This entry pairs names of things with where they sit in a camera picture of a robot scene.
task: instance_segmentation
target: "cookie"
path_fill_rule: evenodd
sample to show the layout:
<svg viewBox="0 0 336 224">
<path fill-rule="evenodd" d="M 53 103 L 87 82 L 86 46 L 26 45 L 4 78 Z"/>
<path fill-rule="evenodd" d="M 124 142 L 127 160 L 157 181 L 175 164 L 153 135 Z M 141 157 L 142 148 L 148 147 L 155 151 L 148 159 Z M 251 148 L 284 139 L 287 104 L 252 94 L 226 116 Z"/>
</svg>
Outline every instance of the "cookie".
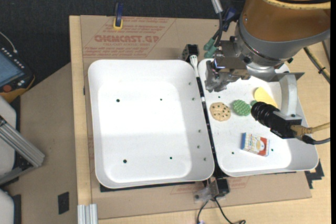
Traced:
<svg viewBox="0 0 336 224">
<path fill-rule="evenodd" d="M 231 117 L 230 108 L 223 103 L 213 103 L 210 106 L 211 116 L 217 121 L 227 121 Z"/>
</svg>

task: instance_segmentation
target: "white tray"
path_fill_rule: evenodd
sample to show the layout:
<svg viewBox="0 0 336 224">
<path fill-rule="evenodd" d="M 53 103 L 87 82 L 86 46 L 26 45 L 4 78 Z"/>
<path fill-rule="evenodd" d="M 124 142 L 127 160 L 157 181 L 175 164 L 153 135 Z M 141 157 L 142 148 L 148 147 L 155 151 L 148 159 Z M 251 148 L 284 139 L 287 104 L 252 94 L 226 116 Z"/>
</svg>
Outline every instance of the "white tray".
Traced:
<svg viewBox="0 0 336 224">
<path fill-rule="evenodd" d="M 123 188 L 212 176 L 211 145 L 189 64 L 98 60 L 88 78 L 101 184 Z"/>
<path fill-rule="evenodd" d="M 281 105 L 281 89 L 278 82 L 264 82 L 251 77 L 249 80 L 238 80 L 230 83 L 222 92 L 209 93 L 205 90 L 206 61 L 198 64 L 198 71 L 202 81 L 207 107 L 215 102 L 222 102 L 232 107 L 238 99 L 250 104 L 254 100 L 254 91 L 263 87 Z M 277 72 L 289 71 L 283 65 Z M 297 114 L 302 116 L 302 125 L 307 126 L 300 102 L 297 105 Z M 315 146 L 305 144 L 298 139 L 281 139 L 269 128 L 261 125 L 249 116 L 239 116 L 232 111 L 231 118 L 219 122 L 212 118 L 209 112 L 209 122 L 212 130 L 214 146 L 218 164 L 221 170 L 229 176 L 247 176 L 267 173 L 293 172 L 298 170 L 314 169 L 318 163 L 318 154 Z M 252 133 L 269 139 L 268 156 L 259 156 L 240 149 L 243 133 Z"/>
</svg>

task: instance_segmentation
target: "small box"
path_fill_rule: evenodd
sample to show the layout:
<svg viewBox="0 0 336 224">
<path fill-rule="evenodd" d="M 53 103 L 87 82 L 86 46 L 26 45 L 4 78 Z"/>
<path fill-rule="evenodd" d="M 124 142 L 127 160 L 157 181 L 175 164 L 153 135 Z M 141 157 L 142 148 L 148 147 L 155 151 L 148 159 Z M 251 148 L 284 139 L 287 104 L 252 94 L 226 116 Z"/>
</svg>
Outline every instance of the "small box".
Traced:
<svg viewBox="0 0 336 224">
<path fill-rule="evenodd" d="M 244 133 L 242 137 L 242 150 L 260 155 L 268 155 L 269 140 L 252 134 Z"/>
</svg>

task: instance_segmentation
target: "wooden table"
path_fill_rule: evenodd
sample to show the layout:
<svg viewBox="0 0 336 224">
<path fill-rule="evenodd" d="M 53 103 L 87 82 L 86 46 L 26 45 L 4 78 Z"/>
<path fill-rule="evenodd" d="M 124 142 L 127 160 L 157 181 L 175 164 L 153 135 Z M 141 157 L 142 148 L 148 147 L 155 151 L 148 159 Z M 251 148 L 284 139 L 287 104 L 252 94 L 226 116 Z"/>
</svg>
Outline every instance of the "wooden table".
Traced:
<svg viewBox="0 0 336 224">
<path fill-rule="evenodd" d="M 73 86 L 73 107 L 75 119 L 76 165 L 78 204 L 92 203 L 90 189 L 90 170 L 87 140 L 86 105 L 83 95 L 84 79 L 82 64 L 80 16 L 70 16 L 71 66 Z M 330 70 L 323 45 L 310 46 L 319 60 Z M 309 126 L 317 126 L 330 121 L 330 85 L 318 74 L 316 67 L 301 50 L 290 65 L 292 72 L 305 72 L 298 81 L 298 94 Z M 330 137 L 330 129 L 317 132 L 316 139 Z M 269 202 L 264 204 L 225 207 L 224 212 L 231 221 L 245 219 L 253 223 L 331 223 L 331 187 L 330 187 L 330 143 L 318 145 L 318 154 L 324 171 L 322 180 L 313 182 L 312 198 Z M 114 218 L 100 220 L 108 223 L 196 223 L 197 211 L 172 212 L 166 214 Z M 207 224 L 225 223 L 218 209 L 205 209 L 201 219 Z"/>
</svg>

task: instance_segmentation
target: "clamp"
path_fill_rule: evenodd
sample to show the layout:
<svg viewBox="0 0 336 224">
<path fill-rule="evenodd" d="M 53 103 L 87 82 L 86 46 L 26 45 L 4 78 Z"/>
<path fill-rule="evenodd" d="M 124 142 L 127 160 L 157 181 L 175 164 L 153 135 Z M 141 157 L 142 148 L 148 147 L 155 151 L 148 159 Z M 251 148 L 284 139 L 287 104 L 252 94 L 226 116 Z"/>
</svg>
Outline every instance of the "clamp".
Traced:
<svg viewBox="0 0 336 224">
<path fill-rule="evenodd" d="M 123 9 L 124 4 L 117 2 L 115 4 L 114 8 L 114 14 L 116 17 L 113 20 L 113 28 L 120 30 L 122 28 L 122 9 Z"/>
</svg>

